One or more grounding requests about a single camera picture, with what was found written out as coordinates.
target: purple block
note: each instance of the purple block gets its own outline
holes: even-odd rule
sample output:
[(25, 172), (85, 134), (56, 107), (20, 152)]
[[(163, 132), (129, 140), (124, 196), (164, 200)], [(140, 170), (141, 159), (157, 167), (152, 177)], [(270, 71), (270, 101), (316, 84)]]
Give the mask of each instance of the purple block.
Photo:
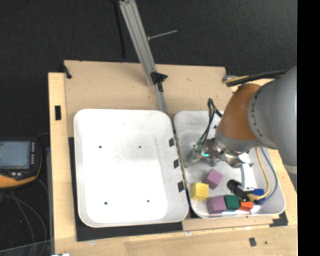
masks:
[(227, 210), (225, 197), (223, 195), (209, 197), (206, 201), (209, 214), (220, 214)]
[(215, 169), (212, 169), (207, 175), (207, 177), (204, 179), (203, 183), (209, 184), (209, 187), (211, 189), (215, 189), (222, 180), (222, 177), (223, 175), (220, 172), (216, 171)]

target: black mat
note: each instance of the black mat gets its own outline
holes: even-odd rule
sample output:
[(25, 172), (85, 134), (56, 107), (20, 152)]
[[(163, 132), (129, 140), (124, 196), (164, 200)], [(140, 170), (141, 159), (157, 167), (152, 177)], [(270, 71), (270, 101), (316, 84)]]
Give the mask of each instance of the black mat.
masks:
[(76, 187), (76, 163), (75, 163), (75, 141), (69, 138), (70, 165), (72, 176), (72, 190), (74, 201), (75, 227), (77, 241), (94, 239), (137, 236), (147, 234), (168, 233), (183, 230), (182, 223), (164, 223), (150, 225), (120, 226), (120, 227), (90, 227), (84, 224), (78, 214), (77, 187)]

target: black floor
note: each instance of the black floor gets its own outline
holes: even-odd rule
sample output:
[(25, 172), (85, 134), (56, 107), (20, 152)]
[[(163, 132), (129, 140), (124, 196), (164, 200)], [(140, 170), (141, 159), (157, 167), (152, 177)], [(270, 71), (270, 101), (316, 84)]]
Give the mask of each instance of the black floor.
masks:
[[(298, 0), (136, 2), (148, 36), (178, 30), (150, 41), (157, 64), (223, 66), (238, 76), (297, 64)], [(64, 60), (138, 62), (121, 13), (120, 23), (125, 56), (112, 0), (0, 1), (0, 137), (40, 136), (46, 156), (48, 72)], [(36, 242), (49, 239), (46, 164), (38, 181), (14, 191), (45, 222), (23, 208)], [(0, 203), (0, 251), (33, 242), (8, 196)]]

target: device screen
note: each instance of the device screen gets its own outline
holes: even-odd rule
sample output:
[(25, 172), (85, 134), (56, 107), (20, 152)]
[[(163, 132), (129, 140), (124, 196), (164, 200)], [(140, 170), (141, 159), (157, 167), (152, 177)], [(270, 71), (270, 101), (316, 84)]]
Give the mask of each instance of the device screen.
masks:
[(30, 141), (0, 141), (0, 168), (29, 169)]

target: black clamp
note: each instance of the black clamp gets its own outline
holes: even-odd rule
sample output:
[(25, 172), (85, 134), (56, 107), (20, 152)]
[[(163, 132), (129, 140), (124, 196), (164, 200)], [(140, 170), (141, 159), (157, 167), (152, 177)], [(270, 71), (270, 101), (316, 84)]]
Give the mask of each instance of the black clamp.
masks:
[(159, 92), (164, 92), (164, 88), (162, 86), (162, 83), (164, 80), (167, 79), (167, 75), (166, 74), (161, 74), (161, 73), (157, 73), (157, 72), (152, 72), (151, 73), (151, 78), (152, 78), (152, 82), (154, 85), (158, 85), (158, 90)]

